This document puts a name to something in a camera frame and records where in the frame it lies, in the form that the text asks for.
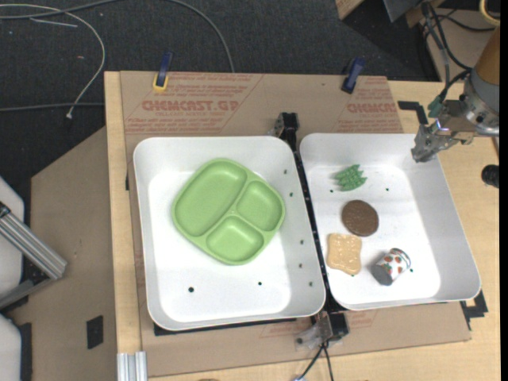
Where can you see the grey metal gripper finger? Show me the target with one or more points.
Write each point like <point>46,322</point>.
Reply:
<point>420,146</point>
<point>437,142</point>

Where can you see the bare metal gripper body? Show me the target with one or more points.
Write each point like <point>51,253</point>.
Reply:
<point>456,127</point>

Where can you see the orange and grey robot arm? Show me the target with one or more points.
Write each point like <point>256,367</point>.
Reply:
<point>489,58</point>

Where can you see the green pea pods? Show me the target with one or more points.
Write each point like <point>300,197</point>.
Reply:
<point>349,178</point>

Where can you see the white plastic tray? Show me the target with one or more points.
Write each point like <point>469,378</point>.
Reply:
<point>416,228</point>
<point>222,292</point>

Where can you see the brown round biscuit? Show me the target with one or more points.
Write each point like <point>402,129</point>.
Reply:
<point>360,218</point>

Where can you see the small can with strawberry print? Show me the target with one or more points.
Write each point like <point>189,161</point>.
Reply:
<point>391,268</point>

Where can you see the tan square cracker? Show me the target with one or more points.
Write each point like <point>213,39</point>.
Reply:
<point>343,254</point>

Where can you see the thin black rod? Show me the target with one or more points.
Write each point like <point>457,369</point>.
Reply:
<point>312,228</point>

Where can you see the green divided plate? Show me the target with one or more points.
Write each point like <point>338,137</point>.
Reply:
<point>210,201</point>

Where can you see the brown cardboard board red print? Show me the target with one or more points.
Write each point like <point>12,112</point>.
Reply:
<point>198,93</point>

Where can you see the black cylinder on white bracket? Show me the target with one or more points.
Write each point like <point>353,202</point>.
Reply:
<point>491,175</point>

